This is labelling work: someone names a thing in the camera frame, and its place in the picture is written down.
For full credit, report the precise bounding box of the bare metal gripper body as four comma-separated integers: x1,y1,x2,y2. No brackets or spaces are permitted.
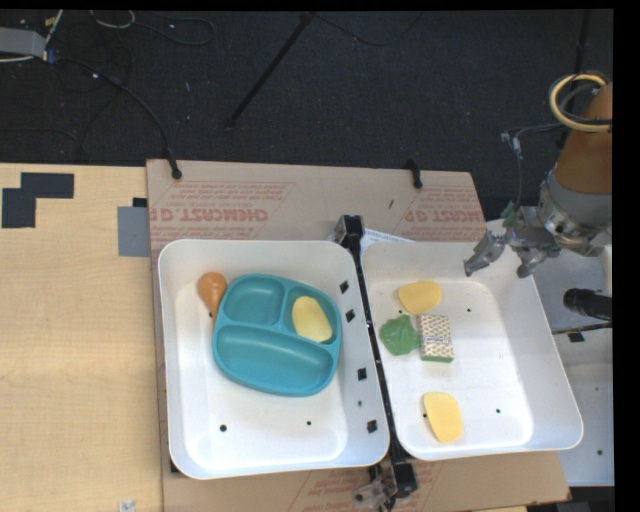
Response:
502,206,612,259

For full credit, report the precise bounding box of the yellow toy potato slice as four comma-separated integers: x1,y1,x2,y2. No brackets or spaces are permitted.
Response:
291,295,334,344
422,391,464,445
396,279,443,316

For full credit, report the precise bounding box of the small patterned carton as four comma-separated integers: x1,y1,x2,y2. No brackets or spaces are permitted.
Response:
415,313,455,363

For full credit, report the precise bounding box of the white plastic tray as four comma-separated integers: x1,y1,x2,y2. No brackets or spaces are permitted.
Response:
157,238,391,481
360,231,585,462

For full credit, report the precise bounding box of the green toy lettuce leaf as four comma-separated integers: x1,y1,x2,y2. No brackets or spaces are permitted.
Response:
378,313,421,357

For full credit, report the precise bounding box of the thin black rod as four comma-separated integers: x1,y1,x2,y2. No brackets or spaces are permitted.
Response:
347,232,407,476

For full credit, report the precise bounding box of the brown cardboard board red print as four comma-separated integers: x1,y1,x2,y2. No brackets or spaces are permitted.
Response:
145,158,573,512

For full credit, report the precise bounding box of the blue divided plate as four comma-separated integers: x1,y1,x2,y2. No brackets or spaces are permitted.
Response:
211,272,343,398

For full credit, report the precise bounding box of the brown toy chicken drumstick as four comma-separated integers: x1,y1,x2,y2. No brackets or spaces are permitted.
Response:
197,271,229,318

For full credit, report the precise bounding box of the black cylinder on white bracket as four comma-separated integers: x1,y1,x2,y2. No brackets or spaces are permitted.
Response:
562,244,614,323

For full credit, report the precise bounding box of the black block with wires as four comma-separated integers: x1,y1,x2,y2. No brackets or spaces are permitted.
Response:
355,462,417,506
329,214,365,246

